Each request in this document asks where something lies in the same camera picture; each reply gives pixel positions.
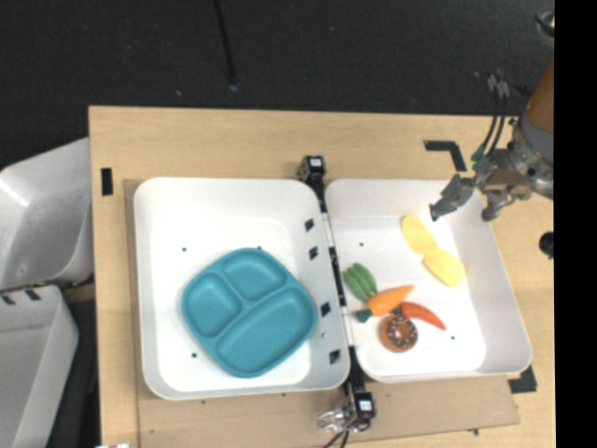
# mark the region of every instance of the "blue divided plate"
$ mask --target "blue divided plate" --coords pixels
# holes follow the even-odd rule
[[[317,309],[305,288],[260,249],[231,252],[185,288],[188,326],[229,373],[256,377],[293,354],[313,333]]]

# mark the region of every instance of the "toy carrot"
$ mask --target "toy carrot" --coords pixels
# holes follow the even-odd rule
[[[420,320],[423,320],[424,322],[427,322],[428,324],[436,326],[438,329],[446,329],[446,325],[441,321],[441,319],[437,315],[435,315],[426,307],[423,307],[422,305],[415,302],[403,301],[398,307],[396,307],[392,311],[392,313],[395,315],[403,315],[406,318],[418,318]]]
[[[356,313],[356,318],[361,322],[367,322],[372,315],[379,316],[392,312],[413,289],[414,286],[400,286],[377,293],[367,300],[367,309]]]

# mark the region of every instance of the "chocolate donut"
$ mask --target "chocolate donut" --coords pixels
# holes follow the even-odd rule
[[[383,346],[392,352],[410,350],[419,338],[419,332],[409,318],[403,315],[388,316],[380,324]]]

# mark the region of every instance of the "red chili pepper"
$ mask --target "red chili pepper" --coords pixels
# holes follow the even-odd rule
[[[396,315],[403,315],[406,318],[418,318],[438,329],[446,329],[446,325],[437,315],[418,303],[403,301],[392,312]]]

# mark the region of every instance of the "black backdrop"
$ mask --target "black backdrop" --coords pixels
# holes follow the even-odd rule
[[[218,2],[0,0],[0,167],[85,136],[88,105],[490,114],[487,73],[531,89],[553,51],[555,0]]]

